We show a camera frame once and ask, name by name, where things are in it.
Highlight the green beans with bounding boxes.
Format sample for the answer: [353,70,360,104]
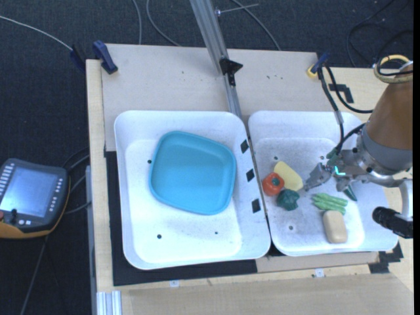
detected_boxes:
[310,192,349,216]

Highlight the dark green broccoli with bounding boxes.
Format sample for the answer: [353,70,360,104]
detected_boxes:
[276,188,301,212]

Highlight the orange bell pepper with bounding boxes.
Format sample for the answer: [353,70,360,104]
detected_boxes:
[261,172,285,197]

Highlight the black cylinder on white bracket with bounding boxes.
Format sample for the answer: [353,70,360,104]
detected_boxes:
[371,178,413,240]

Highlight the beige bread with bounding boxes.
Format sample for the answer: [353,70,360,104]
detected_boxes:
[322,209,348,245]

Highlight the yellow wedge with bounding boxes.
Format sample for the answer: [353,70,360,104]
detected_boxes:
[273,161,305,192]

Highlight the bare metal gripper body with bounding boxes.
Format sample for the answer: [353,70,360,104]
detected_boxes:
[326,142,407,188]

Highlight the pale wood board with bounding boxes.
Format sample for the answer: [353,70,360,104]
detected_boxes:
[100,43,381,274]

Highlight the blue plate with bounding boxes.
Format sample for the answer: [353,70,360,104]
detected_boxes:
[148,130,238,216]

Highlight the white plastic tray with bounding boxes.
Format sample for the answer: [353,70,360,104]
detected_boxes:
[114,110,272,271]
[247,110,400,257]

